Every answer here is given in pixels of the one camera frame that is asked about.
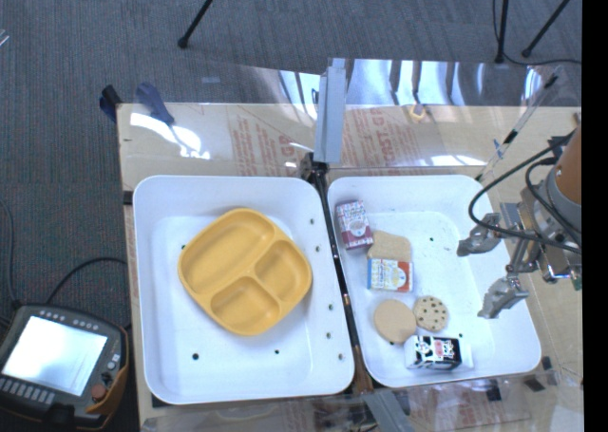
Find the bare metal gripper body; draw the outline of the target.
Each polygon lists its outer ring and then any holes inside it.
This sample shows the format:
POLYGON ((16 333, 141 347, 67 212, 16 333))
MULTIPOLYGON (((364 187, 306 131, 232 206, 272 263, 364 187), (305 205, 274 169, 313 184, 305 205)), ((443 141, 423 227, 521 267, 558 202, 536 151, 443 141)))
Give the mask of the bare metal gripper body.
POLYGON ((523 237, 513 240, 506 278, 514 281, 538 271, 549 284, 560 280, 580 284, 581 205, 548 186, 526 187, 521 197, 511 228, 523 237))

